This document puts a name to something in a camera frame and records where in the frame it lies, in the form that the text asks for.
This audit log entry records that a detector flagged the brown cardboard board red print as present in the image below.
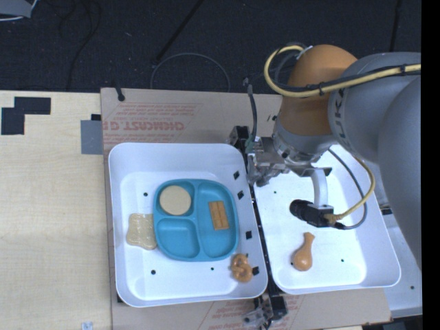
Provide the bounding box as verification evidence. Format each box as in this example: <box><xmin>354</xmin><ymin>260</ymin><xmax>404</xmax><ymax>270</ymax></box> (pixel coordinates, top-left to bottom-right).
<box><xmin>100</xmin><ymin>87</ymin><xmax>393</xmax><ymax>330</ymax></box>

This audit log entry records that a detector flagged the brown chicken drumstick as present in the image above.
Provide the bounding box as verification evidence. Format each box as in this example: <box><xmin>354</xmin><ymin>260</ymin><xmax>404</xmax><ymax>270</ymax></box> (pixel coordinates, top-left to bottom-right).
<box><xmin>291</xmin><ymin>232</ymin><xmax>316</xmax><ymax>272</ymax></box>

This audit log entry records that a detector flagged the orange rectangular cracker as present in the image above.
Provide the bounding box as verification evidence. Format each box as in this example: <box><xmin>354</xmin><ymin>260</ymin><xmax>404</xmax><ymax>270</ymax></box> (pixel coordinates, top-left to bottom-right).
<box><xmin>208</xmin><ymin>201</ymin><xmax>230</xmax><ymax>231</ymax></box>

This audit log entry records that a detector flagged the black cylinder on white bracket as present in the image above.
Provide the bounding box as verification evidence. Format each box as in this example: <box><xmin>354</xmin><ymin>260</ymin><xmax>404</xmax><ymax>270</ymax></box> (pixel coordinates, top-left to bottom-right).
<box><xmin>289</xmin><ymin>166</ymin><xmax>336</xmax><ymax>228</ymax></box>

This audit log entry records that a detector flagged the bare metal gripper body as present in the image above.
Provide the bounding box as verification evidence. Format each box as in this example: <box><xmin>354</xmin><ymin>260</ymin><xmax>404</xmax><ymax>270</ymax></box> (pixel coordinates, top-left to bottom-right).
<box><xmin>255</xmin><ymin>136</ymin><xmax>313</xmax><ymax>179</ymax></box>

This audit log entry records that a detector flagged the round beige biscuit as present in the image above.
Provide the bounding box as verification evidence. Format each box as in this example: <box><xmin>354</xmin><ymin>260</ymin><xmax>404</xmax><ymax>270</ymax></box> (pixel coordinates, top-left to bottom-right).
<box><xmin>158</xmin><ymin>185</ymin><xmax>193</xmax><ymax>217</ymax></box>

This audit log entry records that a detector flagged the thin black rod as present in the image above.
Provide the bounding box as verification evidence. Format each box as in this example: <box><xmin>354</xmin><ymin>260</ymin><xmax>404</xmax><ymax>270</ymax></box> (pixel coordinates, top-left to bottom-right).
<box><xmin>244</xmin><ymin>143</ymin><xmax>281</xmax><ymax>303</ymax></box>

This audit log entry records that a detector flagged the blue divided plate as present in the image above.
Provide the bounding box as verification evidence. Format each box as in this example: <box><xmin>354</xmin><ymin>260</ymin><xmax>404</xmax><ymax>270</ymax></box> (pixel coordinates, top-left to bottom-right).
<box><xmin>153</xmin><ymin>179</ymin><xmax>240</xmax><ymax>263</ymax></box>

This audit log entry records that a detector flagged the white plastic tray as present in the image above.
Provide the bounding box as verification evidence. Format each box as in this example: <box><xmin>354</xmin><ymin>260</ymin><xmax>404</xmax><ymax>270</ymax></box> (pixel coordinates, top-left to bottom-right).
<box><xmin>252</xmin><ymin>143</ymin><xmax>402</xmax><ymax>296</ymax></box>
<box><xmin>108</xmin><ymin>142</ymin><xmax>270</xmax><ymax>309</ymax></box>

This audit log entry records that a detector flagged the black block with thin wires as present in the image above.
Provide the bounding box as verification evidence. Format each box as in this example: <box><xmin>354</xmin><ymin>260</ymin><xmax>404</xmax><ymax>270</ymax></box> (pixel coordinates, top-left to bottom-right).
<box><xmin>229</xmin><ymin>125</ymin><xmax>250</xmax><ymax>151</ymax></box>
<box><xmin>268</xmin><ymin>295</ymin><xmax>289</xmax><ymax>322</ymax></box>

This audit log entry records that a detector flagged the brown pretzel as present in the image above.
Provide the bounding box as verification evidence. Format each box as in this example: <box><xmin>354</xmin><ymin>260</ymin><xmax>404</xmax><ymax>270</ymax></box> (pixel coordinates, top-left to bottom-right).
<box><xmin>230</xmin><ymin>253</ymin><xmax>254</xmax><ymax>283</ymax></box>

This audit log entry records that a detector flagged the beige bread slice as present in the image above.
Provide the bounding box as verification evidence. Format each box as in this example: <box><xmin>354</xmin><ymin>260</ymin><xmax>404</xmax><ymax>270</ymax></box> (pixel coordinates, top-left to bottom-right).
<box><xmin>125</xmin><ymin>212</ymin><xmax>158</xmax><ymax>251</ymax></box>

